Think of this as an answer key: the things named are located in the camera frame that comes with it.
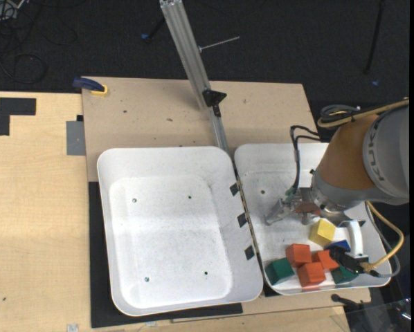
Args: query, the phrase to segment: yellow cube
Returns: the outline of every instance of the yellow cube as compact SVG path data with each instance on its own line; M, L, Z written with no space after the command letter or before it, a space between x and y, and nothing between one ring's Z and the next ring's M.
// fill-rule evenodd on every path
M327 220L320 219L312 226L312 231L309 235L309 240L325 247L333 241L334 231L336 226Z

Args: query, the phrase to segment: black bracket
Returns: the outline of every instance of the black bracket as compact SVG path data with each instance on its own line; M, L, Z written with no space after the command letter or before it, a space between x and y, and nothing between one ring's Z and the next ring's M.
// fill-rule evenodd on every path
M219 110L219 103L226 98L227 94L214 90L204 90L202 91L204 96L204 101L206 101L207 107L213 108L213 113L217 117L221 117L221 111Z

